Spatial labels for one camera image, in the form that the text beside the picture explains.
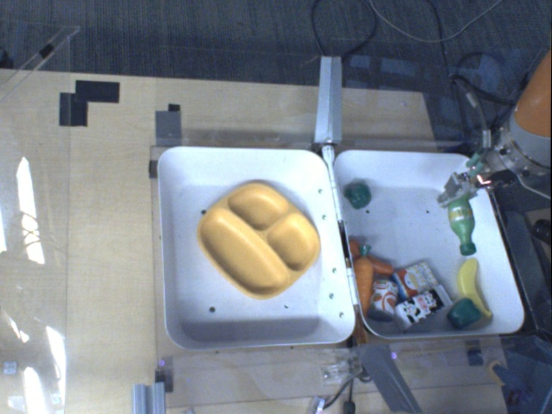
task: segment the soda can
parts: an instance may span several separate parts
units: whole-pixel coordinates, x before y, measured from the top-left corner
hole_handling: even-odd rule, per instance
[[[397,284],[388,279],[376,279],[370,298],[368,317],[381,322],[391,322],[397,305]]]

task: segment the carrot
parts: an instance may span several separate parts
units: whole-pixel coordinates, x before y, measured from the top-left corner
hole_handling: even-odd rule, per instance
[[[372,297],[373,265],[368,258],[360,256],[354,260],[353,269],[356,288],[361,300],[362,314],[366,316],[370,307],[370,297]]]
[[[393,267],[391,264],[388,264],[387,262],[384,262],[371,254],[367,256],[367,258],[372,262],[373,270],[377,274],[381,274],[382,276],[391,276],[394,273]]]
[[[348,249],[351,251],[351,256],[353,256],[353,260],[361,255],[361,245],[356,239],[349,238]]]

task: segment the gray floor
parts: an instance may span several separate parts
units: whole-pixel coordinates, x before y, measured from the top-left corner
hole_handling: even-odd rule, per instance
[[[316,85],[320,56],[311,29],[315,0],[0,0],[3,19],[80,26],[72,41],[75,72],[207,78]],[[497,0],[431,0],[443,35]],[[439,36],[424,0],[374,0],[408,32]],[[349,87],[423,91],[441,139],[467,139],[475,121],[455,102],[447,75],[457,70],[479,87],[515,99],[530,70],[549,48],[551,0],[505,0],[463,34],[443,44],[411,40],[354,0],[324,0],[316,21],[324,47],[341,54],[371,40],[345,60]],[[13,24],[0,46],[16,65],[35,52],[25,28]],[[463,57],[473,54],[459,63]],[[489,122],[507,107],[486,103]]]

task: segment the banana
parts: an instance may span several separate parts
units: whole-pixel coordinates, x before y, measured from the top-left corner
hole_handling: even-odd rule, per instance
[[[458,272],[458,291],[464,298],[471,299],[481,314],[489,318],[492,317],[492,313],[483,304],[475,283],[477,267],[478,262],[475,258],[470,258],[462,264]]]

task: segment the bottle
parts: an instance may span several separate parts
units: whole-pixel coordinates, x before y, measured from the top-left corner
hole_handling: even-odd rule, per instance
[[[450,228],[460,239],[460,253],[464,256],[474,254],[475,244],[472,242],[472,232],[475,227],[474,211],[466,196],[448,205],[448,221]]]

